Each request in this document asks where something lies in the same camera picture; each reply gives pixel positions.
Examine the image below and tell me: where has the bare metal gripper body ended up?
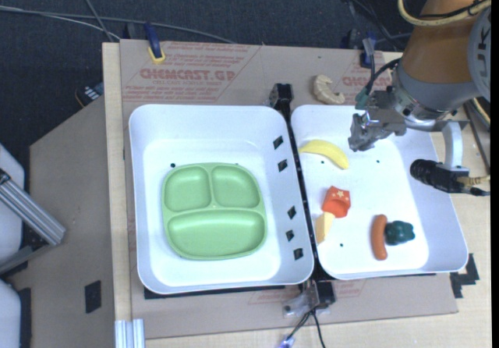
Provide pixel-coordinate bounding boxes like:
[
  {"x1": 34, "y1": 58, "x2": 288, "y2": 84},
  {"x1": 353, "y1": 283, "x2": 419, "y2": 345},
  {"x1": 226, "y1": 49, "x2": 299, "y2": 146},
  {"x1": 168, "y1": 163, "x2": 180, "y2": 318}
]
[{"x1": 365, "y1": 87, "x2": 461, "y2": 137}]

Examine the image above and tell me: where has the dark green broccoli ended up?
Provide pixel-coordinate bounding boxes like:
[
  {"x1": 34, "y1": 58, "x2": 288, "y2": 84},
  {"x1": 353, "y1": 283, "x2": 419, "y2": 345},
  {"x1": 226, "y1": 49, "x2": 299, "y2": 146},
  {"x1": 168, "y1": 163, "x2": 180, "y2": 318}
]
[{"x1": 384, "y1": 220, "x2": 416, "y2": 248}]

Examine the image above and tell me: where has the green divided plate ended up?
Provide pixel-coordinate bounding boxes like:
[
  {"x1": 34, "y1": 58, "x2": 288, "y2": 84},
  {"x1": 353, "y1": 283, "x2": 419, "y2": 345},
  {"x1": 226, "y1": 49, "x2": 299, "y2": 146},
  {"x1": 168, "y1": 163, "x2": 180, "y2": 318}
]
[{"x1": 161, "y1": 162, "x2": 269, "y2": 262}]

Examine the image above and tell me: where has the yellow banana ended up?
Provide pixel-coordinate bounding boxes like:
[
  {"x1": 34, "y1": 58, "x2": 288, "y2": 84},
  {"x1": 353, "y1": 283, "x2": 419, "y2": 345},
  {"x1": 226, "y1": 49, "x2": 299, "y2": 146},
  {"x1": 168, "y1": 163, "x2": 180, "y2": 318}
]
[{"x1": 297, "y1": 139, "x2": 350, "y2": 172}]

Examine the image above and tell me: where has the white plastic tray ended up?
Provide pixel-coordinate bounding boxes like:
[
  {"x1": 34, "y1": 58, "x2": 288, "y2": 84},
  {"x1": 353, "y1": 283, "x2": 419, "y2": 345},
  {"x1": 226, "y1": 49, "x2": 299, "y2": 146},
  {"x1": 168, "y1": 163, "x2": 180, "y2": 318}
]
[
  {"x1": 128, "y1": 103, "x2": 316, "y2": 296},
  {"x1": 290, "y1": 104, "x2": 469, "y2": 282}
]

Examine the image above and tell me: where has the brown cardboard board red print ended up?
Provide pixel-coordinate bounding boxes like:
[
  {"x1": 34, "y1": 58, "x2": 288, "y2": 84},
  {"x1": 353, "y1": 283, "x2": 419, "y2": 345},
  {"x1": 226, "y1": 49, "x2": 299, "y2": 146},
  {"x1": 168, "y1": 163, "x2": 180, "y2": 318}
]
[{"x1": 119, "y1": 38, "x2": 460, "y2": 339}]

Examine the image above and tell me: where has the red carton with yellow stars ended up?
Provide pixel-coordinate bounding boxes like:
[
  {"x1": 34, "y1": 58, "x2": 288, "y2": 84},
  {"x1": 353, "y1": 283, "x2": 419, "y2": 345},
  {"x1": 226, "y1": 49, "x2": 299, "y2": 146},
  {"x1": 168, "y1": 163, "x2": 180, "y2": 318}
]
[{"x1": 321, "y1": 185, "x2": 352, "y2": 219}]

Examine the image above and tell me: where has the black cylinder on white bracket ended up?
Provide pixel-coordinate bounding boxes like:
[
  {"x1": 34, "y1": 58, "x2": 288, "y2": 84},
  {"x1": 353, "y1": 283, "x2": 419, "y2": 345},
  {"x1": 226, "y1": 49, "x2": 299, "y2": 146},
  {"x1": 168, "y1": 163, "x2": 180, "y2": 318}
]
[{"x1": 409, "y1": 119, "x2": 472, "y2": 194}]

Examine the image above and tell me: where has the yellow cheese wedge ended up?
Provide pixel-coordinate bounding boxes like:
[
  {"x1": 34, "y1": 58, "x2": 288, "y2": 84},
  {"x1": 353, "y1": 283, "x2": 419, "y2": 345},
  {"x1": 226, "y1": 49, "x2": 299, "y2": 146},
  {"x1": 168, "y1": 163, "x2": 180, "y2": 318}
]
[{"x1": 313, "y1": 212, "x2": 335, "y2": 245}]

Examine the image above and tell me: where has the beige croissant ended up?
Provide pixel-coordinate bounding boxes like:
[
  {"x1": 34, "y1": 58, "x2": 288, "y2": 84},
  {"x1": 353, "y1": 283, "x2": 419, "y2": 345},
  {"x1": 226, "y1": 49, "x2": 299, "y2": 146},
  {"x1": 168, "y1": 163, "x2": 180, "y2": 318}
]
[{"x1": 311, "y1": 73, "x2": 347, "y2": 106}]

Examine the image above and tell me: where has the orange sausage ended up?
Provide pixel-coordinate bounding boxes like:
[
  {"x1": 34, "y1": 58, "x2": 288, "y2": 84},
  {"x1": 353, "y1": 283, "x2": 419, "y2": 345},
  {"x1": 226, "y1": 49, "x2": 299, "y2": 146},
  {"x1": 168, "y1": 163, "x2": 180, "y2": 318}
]
[{"x1": 370, "y1": 214, "x2": 390, "y2": 261}]

